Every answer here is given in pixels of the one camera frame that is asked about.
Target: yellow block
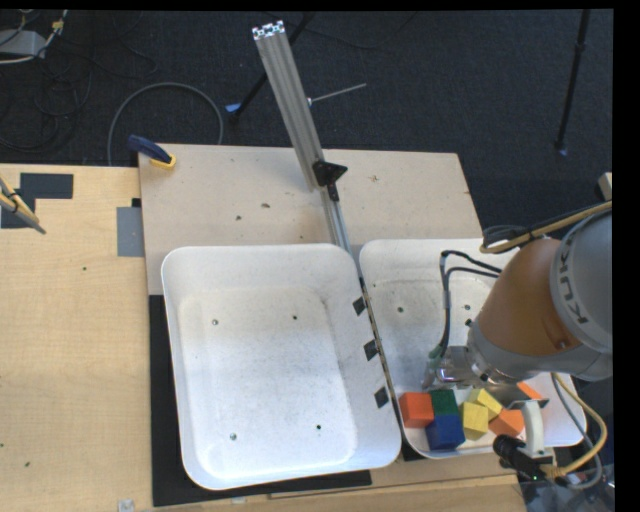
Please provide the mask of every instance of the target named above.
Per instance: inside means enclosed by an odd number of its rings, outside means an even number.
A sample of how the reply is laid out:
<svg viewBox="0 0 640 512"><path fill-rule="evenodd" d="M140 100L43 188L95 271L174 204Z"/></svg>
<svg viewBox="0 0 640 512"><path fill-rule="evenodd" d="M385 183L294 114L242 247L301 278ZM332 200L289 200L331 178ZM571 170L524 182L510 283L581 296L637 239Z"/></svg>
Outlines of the yellow block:
<svg viewBox="0 0 640 512"><path fill-rule="evenodd" d="M460 404L460 417L464 436L467 439L476 441L489 430L489 409L484 405L462 402Z"/></svg>
<svg viewBox="0 0 640 512"><path fill-rule="evenodd" d="M486 389L472 389L468 400L474 404L484 405L489 409L489 421L493 420L502 411L502 404L498 402Z"/></svg>

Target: tripod leg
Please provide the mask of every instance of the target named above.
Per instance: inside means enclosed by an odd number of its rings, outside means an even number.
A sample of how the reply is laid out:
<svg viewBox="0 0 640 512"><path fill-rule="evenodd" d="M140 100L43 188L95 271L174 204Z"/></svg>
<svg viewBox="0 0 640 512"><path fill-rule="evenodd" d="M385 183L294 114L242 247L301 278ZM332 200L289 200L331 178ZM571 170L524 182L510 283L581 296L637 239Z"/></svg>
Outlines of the tripod leg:
<svg viewBox="0 0 640 512"><path fill-rule="evenodd" d="M569 122L569 114L571 113L571 104L573 102L573 93L576 87L576 79L578 77L578 69L580 67L580 57L585 49L585 38L587 35L587 26L589 25L589 15L591 9L583 9L582 17L580 19L580 29L578 30L578 39L575 44L575 54L573 56L573 66L571 68L571 78L569 79L569 90L564 103L564 112L562 114L562 121L560 122L560 129L558 130L558 136L554 143L555 148L562 156L566 156L567 148L564 143L564 136L567 130L567 124Z"/></svg>

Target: orange block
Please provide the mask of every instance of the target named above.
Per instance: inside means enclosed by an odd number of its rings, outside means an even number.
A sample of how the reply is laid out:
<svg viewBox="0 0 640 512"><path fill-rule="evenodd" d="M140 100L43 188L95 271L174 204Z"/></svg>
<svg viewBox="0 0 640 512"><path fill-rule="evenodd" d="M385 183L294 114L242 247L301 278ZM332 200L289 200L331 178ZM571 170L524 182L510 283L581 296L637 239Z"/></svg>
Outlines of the orange block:
<svg viewBox="0 0 640 512"><path fill-rule="evenodd" d="M507 434L516 437L524 428L524 416L518 409L502 409L500 414L489 422L489 429L495 435Z"/></svg>
<svg viewBox="0 0 640 512"><path fill-rule="evenodd" d="M409 391L400 397L399 403L405 428L424 428L435 417L429 393Z"/></svg>
<svg viewBox="0 0 640 512"><path fill-rule="evenodd" d="M522 391L525 395L527 395L532 400L543 399L542 395L538 393L535 389L533 389L531 386L529 386L529 384L527 384L526 382L523 382L523 381L518 382L518 388L520 388L520 391Z"/></svg>

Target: black clamp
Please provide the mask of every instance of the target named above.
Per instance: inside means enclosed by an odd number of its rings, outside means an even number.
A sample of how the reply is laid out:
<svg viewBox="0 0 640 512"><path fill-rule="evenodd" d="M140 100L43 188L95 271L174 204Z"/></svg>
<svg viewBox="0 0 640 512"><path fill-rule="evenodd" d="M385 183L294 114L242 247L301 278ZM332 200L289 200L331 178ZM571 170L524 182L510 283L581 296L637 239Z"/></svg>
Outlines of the black clamp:
<svg viewBox="0 0 640 512"><path fill-rule="evenodd" d="M338 197L336 181L338 181L338 179L347 172L347 167L318 160L313 164L313 172L316 176L318 185L321 187L327 187L327 192L329 193L331 200L339 201L340 198Z"/></svg>

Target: blue block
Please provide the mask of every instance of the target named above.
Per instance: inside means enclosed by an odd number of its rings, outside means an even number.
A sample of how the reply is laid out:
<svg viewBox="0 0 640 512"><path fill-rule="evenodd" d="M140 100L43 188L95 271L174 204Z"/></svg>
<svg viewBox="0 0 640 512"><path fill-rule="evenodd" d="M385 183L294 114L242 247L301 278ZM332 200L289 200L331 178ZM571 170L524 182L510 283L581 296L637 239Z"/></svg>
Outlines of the blue block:
<svg viewBox="0 0 640 512"><path fill-rule="evenodd" d="M436 416L425 431L431 450L455 450L466 441L458 414Z"/></svg>

